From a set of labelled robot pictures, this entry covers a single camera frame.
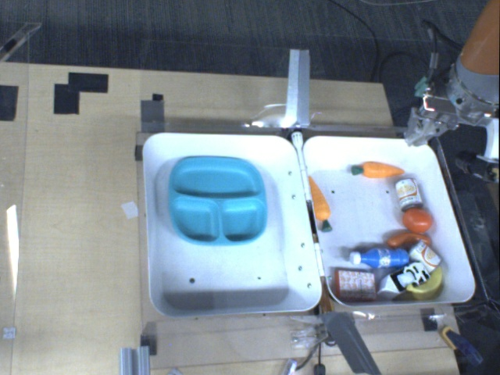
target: red tomato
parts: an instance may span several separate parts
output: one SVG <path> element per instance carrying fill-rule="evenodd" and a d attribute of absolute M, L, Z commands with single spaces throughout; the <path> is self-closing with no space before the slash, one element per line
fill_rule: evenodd
<path fill-rule="evenodd" d="M 432 215 L 424 209 L 408 209 L 403 214 L 403 225 L 418 234 L 427 232 L 433 222 Z"/>

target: blue plate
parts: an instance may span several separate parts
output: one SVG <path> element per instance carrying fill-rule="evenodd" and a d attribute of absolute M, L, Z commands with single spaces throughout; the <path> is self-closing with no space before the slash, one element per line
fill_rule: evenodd
<path fill-rule="evenodd" d="M 170 218 L 185 240 L 210 245 L 254 241 L 267 223 L 259 171 L 231 157 L 187 157 L 169 181 Z"/>

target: wooden table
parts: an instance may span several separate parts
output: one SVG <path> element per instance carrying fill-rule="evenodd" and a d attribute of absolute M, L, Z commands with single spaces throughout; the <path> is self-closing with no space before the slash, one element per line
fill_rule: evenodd
<path fill-rule="evenodd" d="M 67 84 L 68 72 L 107 73 L 108 93 L 80 93 L 79 115 L 54 114 L 54 84 Z M 0 175 L 13 187 L 21 219 L 15 310 L 4 260 L 0 268 L 2 326 L 17 331 L 13 343 L 0 345 L 0 370 L 10 373 L 12 354 L 12 375 L 118 373 L 120 348 L 136 348 L 143 327 L 138 218 L 128 219 L 121 207 L 138 201 L 134 146 L 140 100 L 163 94 L 168 116 L 245 120 L 265 105 L 285 103 L 287 81 L 3 63 L 0 84 L 20 86 L 18 117 L 0 123 L 2 158 L 8 163 Z M 392 124 L 380 84 L 315 80 L 310 96 L 311 112 L 328 121 Z M 438 312 L 456 329 L 451 307 Z M 281 355 L 256 361 L 238 352 L 212 351 L 213 334 L 201 336 L 204 345 L 189 348 L 185 343 L 192 339 L 181 329 L 175 332 L 175 321 L 166 326 L 184 340 L 172 340 L 177 358 L 171 364 L 179 363 L 184 375 L 274 375 L 284 365 Z M 452 350 L 437 332 L 420 329 L 418 320 L 400 330 L 383 327 L 382 322 L 380 333 L 374 327 L 363 335 L 382 373 L 459 373 Z M 282 352 L 275 344 L 289 344 L 290 335 L 286 327 L 279 331 L 285 340 L 256 340 L 254 333 L 242 332 L 240 342 L 267 343 L 269 351 Z M 329 372 L 351 373 L 338 348 L 323 354 Z M 311 373 L 310 368 L 300 373 Z M 168 366 L 152 371 L 168 372 Z"/>

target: blue bottle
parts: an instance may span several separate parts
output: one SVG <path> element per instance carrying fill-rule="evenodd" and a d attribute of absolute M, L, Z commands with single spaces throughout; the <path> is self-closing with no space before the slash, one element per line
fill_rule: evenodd
<path fill-rule="evenodd" d="M 372 268 L 405 266 L 409 262 L 408 252 L 402 248 L 372 248 L 368 252 L 352 252 L 349 256 L 352 264 L 367 264 Z"/>

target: dark background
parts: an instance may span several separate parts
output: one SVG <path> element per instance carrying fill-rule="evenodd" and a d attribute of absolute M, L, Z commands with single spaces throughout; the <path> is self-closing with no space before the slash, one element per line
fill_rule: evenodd
<path fill-rule="evenodd" d="M 310 50 L 312 78 L 383 83 L 395 124 L 405 126 L 410 107 L 419 104 L 413 86 L 426 74 L 430 58 L 422 21 L 432 21 L 462 45 L 488 0 L 397 6 L 333 1 L 337 5 L 326 0 L 0 0 L 0 45 L 24 22 L 39 22 L 42 27 L 30 40 L 33 63 L 279 77 L 287 76 L 288 49 L 304 48 Z M 443 70 L 459 53 L 442 41 L 438 51 Z M 25 47 L 11 61 L 26 56 Z M 474 369 L 459 356 L 461 370 L 478 374 L 500 367 L 498 214 L 484 183 L 462 174 L 453 161 L 464 148 L 481 153 L 484 140 L 484 130 L 472 127 L 441 137 L 484 279 L 473 301 L 457 307 L 461 331 L 485 358 Z"/>

